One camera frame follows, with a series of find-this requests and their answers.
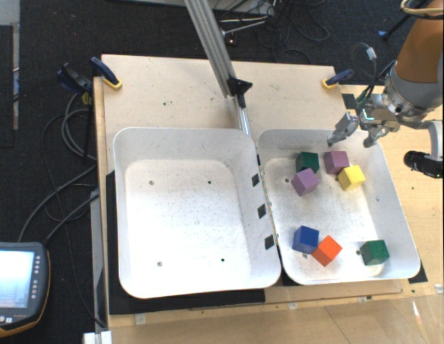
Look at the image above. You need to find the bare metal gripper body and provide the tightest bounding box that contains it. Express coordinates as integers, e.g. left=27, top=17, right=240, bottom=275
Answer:
left=356, top=93, right=429, bottom=131

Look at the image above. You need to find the purple cube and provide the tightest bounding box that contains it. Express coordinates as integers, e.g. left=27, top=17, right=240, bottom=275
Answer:
left=290, top=167, right=321, bottom=197
left=323, top=150, right=351, bottom=176

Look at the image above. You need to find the dark green cube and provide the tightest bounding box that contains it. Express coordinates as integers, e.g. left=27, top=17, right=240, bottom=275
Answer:
left=359, top=239, right=391, bottom=267
left=295, top=151, right=321, bottom=173

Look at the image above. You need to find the yellow cube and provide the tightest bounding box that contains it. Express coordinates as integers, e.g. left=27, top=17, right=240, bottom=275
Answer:
left=337, top=164, right=367, bottom=192

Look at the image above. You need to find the white plastic tray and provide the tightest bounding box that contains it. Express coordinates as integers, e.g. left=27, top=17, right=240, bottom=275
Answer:
left=257, top=128, right=422, bottom=287
left=112, top=126, right=283, bottom=300

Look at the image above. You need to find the blue cube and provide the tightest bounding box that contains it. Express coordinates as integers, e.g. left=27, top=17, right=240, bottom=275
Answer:
left=291, top=225, right=321, bottom=255

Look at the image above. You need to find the orange cube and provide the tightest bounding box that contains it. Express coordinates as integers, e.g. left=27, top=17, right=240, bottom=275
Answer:
left=311, top=234, right=344, bottom=267

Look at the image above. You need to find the pale wood board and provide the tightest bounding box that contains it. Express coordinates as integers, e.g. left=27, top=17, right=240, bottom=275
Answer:
left=100, top=53, right=404, bottom=317

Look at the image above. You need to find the black cylinder on white bracket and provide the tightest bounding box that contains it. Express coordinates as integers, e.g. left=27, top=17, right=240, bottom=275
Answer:
left=399, top=118, right=444, bottom=179

